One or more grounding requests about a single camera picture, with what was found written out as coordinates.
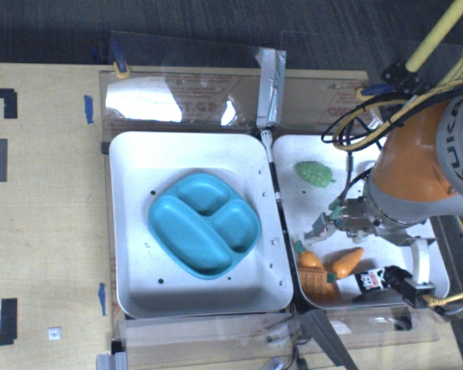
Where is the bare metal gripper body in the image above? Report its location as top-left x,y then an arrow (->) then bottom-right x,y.
333,196 -> 380,242

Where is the white plastic tray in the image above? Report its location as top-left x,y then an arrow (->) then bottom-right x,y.
108,130 -> 295,320
272,134 -> 451,311

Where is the orange carrot with green top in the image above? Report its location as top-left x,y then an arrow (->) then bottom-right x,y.
292,240 -> 326,271
325,247 -> 366,284

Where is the orange waffle biscuit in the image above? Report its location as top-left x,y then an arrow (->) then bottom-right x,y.
296,267 -> 340,301

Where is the green lettuce leaf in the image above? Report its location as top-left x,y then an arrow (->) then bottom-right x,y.
293,160 -> 337,189

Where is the small black and white carton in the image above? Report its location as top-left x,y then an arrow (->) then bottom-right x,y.
354,267 -> 390,294

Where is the blue divided plate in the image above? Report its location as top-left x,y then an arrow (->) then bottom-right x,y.
147,172 -> 262,281

